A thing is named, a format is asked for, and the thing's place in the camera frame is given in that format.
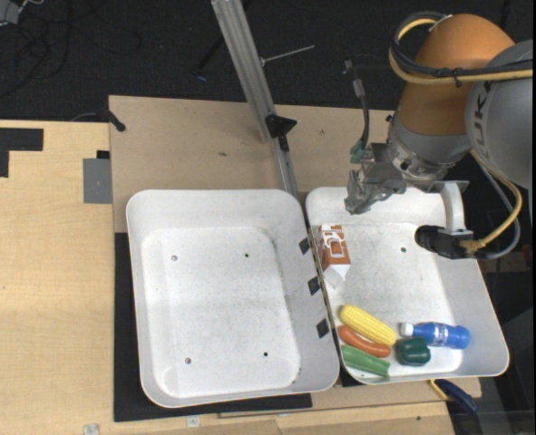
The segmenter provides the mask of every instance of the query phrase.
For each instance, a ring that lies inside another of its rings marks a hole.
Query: metal rail
[[[276,106],[269,91],[241,0],[211,0],[211,5],[238,73],[241,87],[256,119],[259,137],[261,141],[268,141],[271,136],[266,118],[269,115],[277,115]],[[282,150],[278,138],[272,139],[272,145],[282,188],[297,197],[296,179],[289,160],[289,152]]]

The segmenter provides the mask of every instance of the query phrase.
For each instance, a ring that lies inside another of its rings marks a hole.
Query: cardboard box
[[[323,224],[317,228],[315,240],[324,280],[336,288],[350,269],[344,230],[339,224]]]

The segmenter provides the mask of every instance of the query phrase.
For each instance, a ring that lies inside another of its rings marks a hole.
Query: white bottle cap
[[[414,327],[411,323],[401,323],[401,335],[403,337],[412,337]]]

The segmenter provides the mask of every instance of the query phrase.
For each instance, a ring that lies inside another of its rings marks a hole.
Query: blue bottle
[[[423,337],[429,346],[448,346],[457,350],[467,348],[469,331],[462,325],[441,323],[401,323],[401,335],[404,337]]]

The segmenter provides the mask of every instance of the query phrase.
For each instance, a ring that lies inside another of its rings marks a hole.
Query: toy sausage
[[[369,342],[347,325],[340,325],[337,330],[338,336],[344,343],[354,346],[358,350],[372,354],[377,358],[385,358],[391,353],[391,348],[387,344]]]

